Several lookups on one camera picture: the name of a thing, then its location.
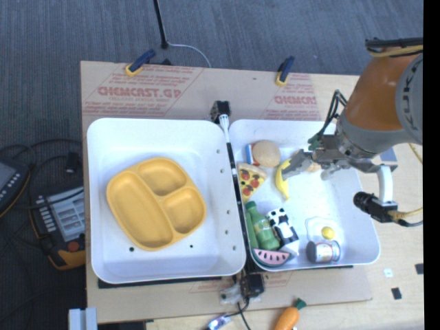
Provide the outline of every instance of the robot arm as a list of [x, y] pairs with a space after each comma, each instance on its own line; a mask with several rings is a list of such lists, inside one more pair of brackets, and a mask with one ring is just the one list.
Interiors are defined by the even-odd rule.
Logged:
[[[353, 202], [372, 218], [390, 222], [396, 221], [388, 212], [397, 210], [391, 177], [397, 166], [376, 165], [371, 160], [396, 144], [423, 145], [423, 39], [374, 40], [366, 46], [375, 57], [348, 101], [339, 91], [334, 93], [323, 128], [310, 138], [310, 152], [301, 155], [321, 165], [323, 179], [350, 167], [376, 173], [379, 197], [359, 192]], [[344, 107], [341, 114], [338, 105]], [[334, 119], [335, 133], [325, 134]], [[298, 173], [298, 167], [289, 169]]]

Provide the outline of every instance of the round bun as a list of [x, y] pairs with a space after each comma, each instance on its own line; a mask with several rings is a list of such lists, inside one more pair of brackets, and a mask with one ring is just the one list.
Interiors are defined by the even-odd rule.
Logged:
[[261, 140], [252, 147], [252, 157], [261, 166], [273, 168], [280, 164], [281, 152], [272, 141]]

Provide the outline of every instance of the wooden table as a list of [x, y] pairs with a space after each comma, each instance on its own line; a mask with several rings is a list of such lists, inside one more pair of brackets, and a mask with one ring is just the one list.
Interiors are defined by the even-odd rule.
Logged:
[[[209, 109], [214, 100], [229, 99], [233, 99], [231, 120], [273, 118], [274, 113], [275, 116], [287, 120], [301, 120], [298, 119], [301, 116], [306, 116], [308, 120], [310, 117], [318, 120], [313, 117], [319, 114], [321, 118], [325, 117], [334, 90], [339, 89], [348, 97], [358, 79], [357, 76], [292, 74], [290, 82], [300, 86], [291, 85], [290, 93], [286, 93], [289, 87], [280, 90], [274, 84], [275, 73], [272, 72], [185, 67], [158, 69], [156, 66], [147, 66], [141, 73], [147, 78], [176, 71], [175, 79], [169, 78], [166, 82], [161, 80], [155, 86], [155, 92], [170, 91], [171, 95], [167, 98], [171, 99], [174, 94], [175, 99], [178, 99], [169, 100], [162, 112], [153, 115], [136, 113], [132, 116], [118, 113], [122, 111], [121, 105], [119, 109], [117, 106], [110, 110], [105, 108], [109, 102], [104, 103], [100, 98], [104, 92], [102, 87], [107, 87], [108, 95], [110, 84], [114, 85], [112, 80], [120, 81], [124, 78], [121, 76], [124, 66], [89, 62], [82, 62], [81, 65], [88, 219], [90, 211], [86, 134], [88, 126], [94, 120], [109, 117], [112, 111], [115, 116], [122, 117], [200, 118], [201, 114], [206, 114], [206, 110], [197, 110], [197, 107]], [[137, 87], [133, 80], [131, 82], [130, 87]], [[249, 93], [261, 101], [260, 108], [246, 99], [246, 94]], [[245, 94], [241, 100], [242, 107], [240, 102], [237, 105], [237, 97], [241, 94]], [[302, 104], [292, 105], [290, 96], [304, 101]], [[280, 108], [283, 102], [290, 102], [290, 105], [286, 105], [286, 111]], [[290, 110], [289, 113], [288, 109], [300, 109], [302, 112]], [[421, 147], [417, 146], [417, 150], [421, 153]], [[399, 203], [400, 210], [414, 210], [423, 204], [422, 166], [407, 144], [396, 146], [395, 154], [399, 167], [393, 173], [394, 200]], [[375, 175], [360, 173], [360, 179], [364, 191], [377, 194], [378, 182]], [[408, 219], [417, 221], [423, 219], [423, 215]], [[268, 289], [262, 294], [261, 300], [251, 303], [245, 312], [250, 328], [273, 329], [283, 308], [290, 305], [296, 296], [307, 293], [311, 302], [300, 311], [301, 317], [296, 325], [298, 329], [424, 329], [423, 226], [404, 228], [394, 223], [375, 222], [375, 227], [381, 245], [381, 254], [376, 262], [352, 269], [294, 272], [289, 275], [286, 287]], [[91, 268], [89, 227], [87, 240], [87, 302], [88, 307], [96, 307], [99, 323], [153, 320], [147, 323], [148, 330], [204, 329], [213, 318], [235, 310], [232, 305], [219, 306], [219, 300], [215, 296], [218, 289], [215, 289], [215, 285], [209, 292], [188, 292], [188, 288], [212, 287], [209, 284], [182, 283], [101, 289]], [[400, 293], [401, 298], [395, 299], [397, 293]], [[245, 329], [245, 325], [240, 316], [235, 316], [225, 329]]]

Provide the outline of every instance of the table surface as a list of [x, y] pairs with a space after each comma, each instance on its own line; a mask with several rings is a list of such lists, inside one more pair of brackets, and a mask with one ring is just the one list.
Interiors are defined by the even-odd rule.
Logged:
[[[89, 76], [90, 66], [92, 69], [112, 70], [109, 63], [96, 63], [93, 65], [82, 64], [82, 105], [85, 108], [85, 99], [88, 96], [87, 88], [90, 80], [85, 79]], [[228, 77], [234, 78], [240, 76], [241, 82], [237, 87], [246, 88], [246, 82], [253, 82], [256, 78], [267, 83], [273, 82], [274, 73], [261, 71], [234, 71], [234, 70], [215, 70], [208, 69], [207, 74], [212, 79], [217, 80], [215, 87], [215, 96], [217, 100], [227, 97], [225, 92], [230, 91], [228, 87]], [[318, 110], [322, 116], [327, 114], [331, 95], [335, 89], [339, 89], [346, 97], [352, 92], [357, 76], [339, 76], [339, 75], [308, 75], [313, 85], [313, 93], [316, 97]], [[199, 88], [193, 87], [194, 92], [198, 92]], [[187, 89], [186, 93], [190, 93], [192, 89]], [[87, 183], [87, 127], [96, 118], [103, 117], [99, 114], [86, 114], [83, 111], [82, 128], [83, 128], [83, 146], [85, 158], [85, 199], [86, 199], [86, 215], [89, 206], [88, 199], [88, 183]], [[422, 148], [416, 146], [417, 151], [422, 154]], [[393, 198], [399, 204], [402, 211], [410, 211], [417, 209], [423, 204], [423, 169], [422, 165], [416, 158], [412, 149], [407, 144], [400, 144], [394, 148], [398, 168], [393, 172], [394, 195]], [[376, 193], [378, 191], [378, 182], [375, 175], [366, 175], [359, 173], [362, 187], [365, 192]], [[411, 221], [423, 219], [423, 215], [417, 215]], [[381, 245], [381, 253], [378, 260], [369, 265], [361, 265], [356, 267], [357, 274], [350, 274], [341, 270], [338, 274], [340, 278], [350, 278], [359, 276], [359, 288], [367, 287], [370, 294], [368, 299], [342, 302], [334, 301], [329, 298], [328, 302], [314, 302], [307, 305], [300, 311], [300, 320], [296, 324], [298, 330], [301, 329], [424, 329], [424, 248], [423, 248], [423, 226], [416, 228], [404, 228], [394, 223], [380, 224], [374, 221], [379, 242]], [[151, 317], [148, 308], [154, 308], [154, 303], [158, 300], [143, 297], [142, 293], [136, 292], [132, 287], [121, 287], [116, 290], [98, 289], [96, 285], [96, 275], [94, 274], [90, 263], [90, 246], [87, 246], [87, 297], [88, 307], [96, 307], [98, 314], [98, 322], [124, 322], [133, 320], [148, 320], [153, 318], [152, 322], [147, 323], [147, 329], [205, 329], [206, 325], [224, 311], [206, 312], [201, 308], [200, 312], [193, 311], [191, 316], [186, 314], [171, 313], [168, 317], [160, 313], [158, 317]], [[301, 271], [303, 276], [299, 276], [298, 282], [302, 282], [302, 278], [310, 278], [313, 283], [313, 273], [321, 273], [321, 271]], [[325, 294], [325, 284], [317, 283], [319, 289], [314, 292]], [[356, 280], [352, 280], [350, 287], [356, 285]], [[395, 299], [393, 290], [398, 289], [401, 298]], [[158, 286], [158, 294], [163, 294], [164, 299], [173, 297], [173, 286]], [[283, 289], [279, 289], [279, 296], [283, 295]], [[201, 302], [204, 302], [204, 295], [201, 294]], [[278, 317], [284, 310], [284, 307], [269, 306], [265, 309], [264, 300], [261, 302], [251, 303], [249, 309], [244, 313], [245, 319], [253, 330], [273, 329]], [[245, 329], [245, 324], [240, 316], [232, 318], [232, 322], [225, 329]]]

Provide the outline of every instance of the tin can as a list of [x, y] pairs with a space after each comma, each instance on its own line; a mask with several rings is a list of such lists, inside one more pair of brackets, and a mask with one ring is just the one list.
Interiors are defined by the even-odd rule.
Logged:
[[338, 261], [341, 256], [341, 249], [336, 241], [318, 243], [310, 241], [306, 247], [306, 255], [312, 263], [327, 263]]

